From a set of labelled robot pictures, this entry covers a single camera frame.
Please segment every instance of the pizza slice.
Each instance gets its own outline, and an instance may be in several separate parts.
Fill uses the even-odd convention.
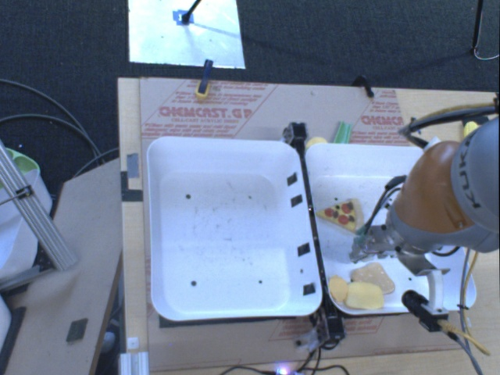
[[[316,211],[316,215],[353,233],[363,225],[363,211],[356,198]]]

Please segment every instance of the empty white tray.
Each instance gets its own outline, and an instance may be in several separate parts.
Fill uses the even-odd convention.
[[[417,159],[422,155],[420,148],[379,146],[379,145],[335,145],[312,146],[306,154],[306,162],[311,184],[312,201],[316,211],[357,198],[362,206],[365,221],[384,191],[385,184],[398,175],[407,175]],[[385,222],[387,210],[382,209],[375,217],[373,225]],[[321,218],[316,218],[320,238],[323,264],[327,278],[333,275],[343,277],[347,282],[351,272],[367,262],[352,263],[349,259],[354,234]],[[457,310],[459,290],[464,260],[460,249],[450,257],[427,254],[427,259],[437,268],[449,268],[443,276],[444,306],[447,310]],[[429,298],[426,277],[415,277],[396,258],[374,259],[379,262],[387,275],[395,283],[395,291],[384,296],[384,307],[378,310],[350,309],[343,303],[334,304],[351,315],[406,313],[401,297],[407,290],[414,290]],[[476,288],[471,281],[467,290],[468,306],[476,300]]]
[[[302,171],[279,141],[162,137],[147,154],[152,302],[168,320],[321,303]]]

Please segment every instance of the yellow and black clamp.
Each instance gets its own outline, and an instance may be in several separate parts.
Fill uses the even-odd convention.
[[[212,72],[213,61],[211,59],[205,60],[205,65],[203,66],[203,77],[202,80],[199,81],[198,86],[196,87],[196,97],[198,98],[206,98],[209,95],[210,84],[209,78],[210,73]]]

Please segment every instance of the pepperoni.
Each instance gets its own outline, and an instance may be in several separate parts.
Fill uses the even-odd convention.
[[[342,211],[343,211],[345,214],[349,214],[349,213],[352,211],[352,209],[351,209],[351,208],[349,208],[349,204],[345,203],[345,204],[343,204],[343,205],[342,205]]]
[[[333,209],[325,209],[325,215],[326,216],[334,216],[334,210]]]
[[[349,223],[349,218],[345,215],[341,215],[338,217],[338,222],[342,225],[346,225],[347,223]]]

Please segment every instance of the wooden table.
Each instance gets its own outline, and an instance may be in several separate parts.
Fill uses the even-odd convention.
[[[120,108],[120,156],[121,171],[127,173],[127,157],[138,158],[138,173],[126,179],[129,190],[142,190],[141,171],[141,114],[138,79],[119,80]],[[415,116],[423,116],[438,109],[454,105],[491,102],[494,94],[455,91],[397,90],[398,103],[405,123]],[[441,140],[460,140],[462,128],[459,123],[432,127],[423,130],[422,137],[430,139],[437,135]],[[125,312],[127,353],[148,351],[148,327],[146,308],[145,241],[144,219],[141,201],[133,198],[123,202],[123,271],[125,284]],[[498,294],[498,251],[482,254],[474,271],[477,300],[470,312],[474,336],[488,346],[491,357],[474,352],[485,374],[496,373],[500,368],[500,301]],[[466,353],[460,349],[440,352],[378,355],[354,358],[323,359],[321,366],[341,364],[351,374],[469,374],[473,372]],[[175,370],[168,373],[190,373],[216,375],[228,366],[204,368],[202,370]],[[253,366],[260,369],[275,369],[274,364]],[[336,370],[323,373],[339,373]]]

